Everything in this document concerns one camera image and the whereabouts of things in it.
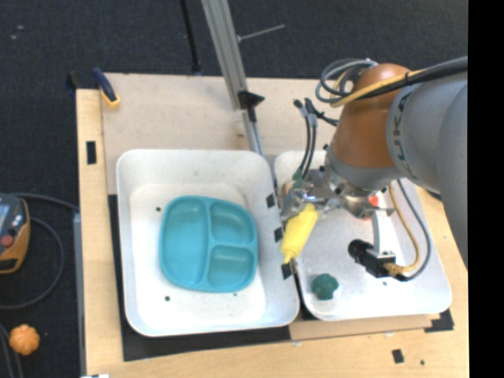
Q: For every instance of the yellow squeeze bottle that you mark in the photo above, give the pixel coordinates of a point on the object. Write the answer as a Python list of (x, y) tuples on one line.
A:
[(298, 232)]

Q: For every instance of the white plastic tray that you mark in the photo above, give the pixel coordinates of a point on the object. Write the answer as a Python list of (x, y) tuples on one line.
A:
[(354, 293), (197, 313)]

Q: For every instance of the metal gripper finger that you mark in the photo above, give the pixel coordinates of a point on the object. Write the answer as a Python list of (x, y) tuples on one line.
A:
[(325, 206), (290, 205)]

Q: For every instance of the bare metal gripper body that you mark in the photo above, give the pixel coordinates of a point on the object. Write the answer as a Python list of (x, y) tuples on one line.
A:
[(346, 197)]

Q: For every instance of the green broccoli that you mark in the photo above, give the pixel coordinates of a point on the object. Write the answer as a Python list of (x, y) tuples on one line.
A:
[(324, 286)]

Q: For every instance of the blue divided plate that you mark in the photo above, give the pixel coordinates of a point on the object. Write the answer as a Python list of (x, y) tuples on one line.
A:
[(189, 242)]

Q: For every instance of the pale wood board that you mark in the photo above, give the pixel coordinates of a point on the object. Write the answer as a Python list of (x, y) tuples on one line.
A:
[(169, 112)]

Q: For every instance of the black cylinder on white bracket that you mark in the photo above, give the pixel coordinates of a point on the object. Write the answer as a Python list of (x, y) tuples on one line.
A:
[(372, 256)]

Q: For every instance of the orange round toy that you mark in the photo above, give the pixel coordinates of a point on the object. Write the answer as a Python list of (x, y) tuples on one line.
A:
[(24, 339)]

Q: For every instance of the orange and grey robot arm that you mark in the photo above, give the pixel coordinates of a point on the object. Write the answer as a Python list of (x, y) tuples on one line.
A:
[(417, 132)]

